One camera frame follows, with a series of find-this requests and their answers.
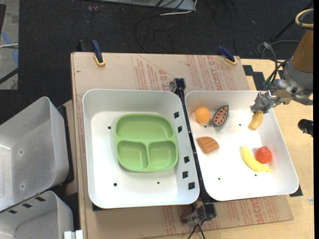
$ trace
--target white plastic tray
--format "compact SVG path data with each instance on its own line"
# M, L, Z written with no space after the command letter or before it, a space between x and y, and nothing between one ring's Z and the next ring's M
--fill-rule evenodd
M64 120L49 98L0 125L0 211L64 182L68 171Z
M248 124L253 113L257 91L196 91L185 97L190 127L195 141L200 169L207 193L215 200L265 197L291 194L297 191L299 182L272 109L264 114L263 123L256 131ZM222 106L229 105L227 121L222 127L213 127L211 122L199 124L195 110L207 107L212 116ZM220 148L204 154L196 139L210 136ZM240 149L246 145L252 153L267 146L273 160L266 164L272 172L254 172L243 161Z
M90 90L83 97L83 112L88 188L96 206L111 209L184 205L197 200L197 173L177 95L168 91ZM130 113L159 114L173 124L178 145L175 167L141 173L119 165L113 128L118 117Z
M62 239L73 231L71 209L52 191L0 213L1 239Z

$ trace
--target watermelon slice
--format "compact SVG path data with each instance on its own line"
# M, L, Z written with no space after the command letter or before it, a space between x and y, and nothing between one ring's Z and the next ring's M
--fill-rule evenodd
M228 116L228 105L225 105L218 109L218 111L213 116L213 125L214 126L222 126L224 125Z

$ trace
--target red tomato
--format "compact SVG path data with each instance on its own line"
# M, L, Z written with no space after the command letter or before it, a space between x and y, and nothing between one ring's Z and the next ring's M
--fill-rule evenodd
M273 159L273 157L271 155L271 151L269 150L269 148L263 146L255 152L255 159L259 163L266 164L269 163Z

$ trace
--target toy banana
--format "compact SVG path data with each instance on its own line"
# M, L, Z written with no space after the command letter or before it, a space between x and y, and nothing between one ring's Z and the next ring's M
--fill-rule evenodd
M263 118L264 118L264 112L262 110L256 111L248 125L248 128L250 130L255 131L263 122Z
M249 149L246 146L241 148L241 156L245 163L253 169L255 172L271 172L271 168L264 166L262 163L259 163L254 156L250 153Z

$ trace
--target black floor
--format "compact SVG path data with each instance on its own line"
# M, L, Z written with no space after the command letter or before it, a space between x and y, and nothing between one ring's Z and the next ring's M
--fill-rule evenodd
M199 0L197 12L154 16L167 9L87 0L20 0L19 85L0 91L0 124L42 96L58 107L72 98L70 54L83 39L103 52L216 54L222 45L242 58L272 44L278 59L292 56L304 29L296 15L313 0Z

